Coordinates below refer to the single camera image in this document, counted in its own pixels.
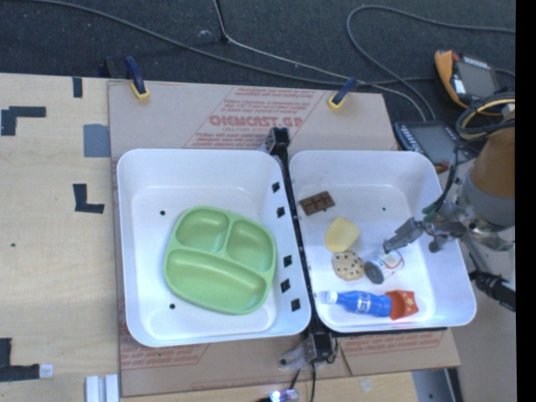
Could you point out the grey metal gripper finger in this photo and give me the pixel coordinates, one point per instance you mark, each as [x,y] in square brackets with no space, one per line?
[404,235]
[437,244]

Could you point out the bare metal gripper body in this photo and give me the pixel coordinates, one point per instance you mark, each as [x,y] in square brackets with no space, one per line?
[481,226]

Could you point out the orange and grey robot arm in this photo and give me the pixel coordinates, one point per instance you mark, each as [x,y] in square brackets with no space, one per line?
[494,161]

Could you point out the small white can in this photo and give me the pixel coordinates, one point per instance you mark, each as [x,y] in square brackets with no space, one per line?
[387,264]

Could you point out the white plastic tray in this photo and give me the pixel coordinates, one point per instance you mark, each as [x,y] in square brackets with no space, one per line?
[146,266]
[439,291]

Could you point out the brown chocolate chip cookie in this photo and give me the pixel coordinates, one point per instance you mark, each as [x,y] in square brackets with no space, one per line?
[347,266]

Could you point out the red fries packet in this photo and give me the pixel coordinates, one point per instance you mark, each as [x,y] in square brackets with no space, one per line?
[402,304]

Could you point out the blue bottle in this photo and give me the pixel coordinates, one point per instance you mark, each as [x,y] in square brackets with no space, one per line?
[364,303]

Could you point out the brown chocolate bar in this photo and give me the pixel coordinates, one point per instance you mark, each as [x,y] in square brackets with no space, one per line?
[317,203]

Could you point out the green divided plate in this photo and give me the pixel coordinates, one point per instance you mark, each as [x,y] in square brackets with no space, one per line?
[218,262]

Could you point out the brown cardboard board red print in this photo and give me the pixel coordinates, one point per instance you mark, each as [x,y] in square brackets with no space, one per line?
[209,111]

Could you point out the black cylinder on white bracket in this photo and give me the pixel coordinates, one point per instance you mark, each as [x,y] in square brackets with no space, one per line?
[498,287]

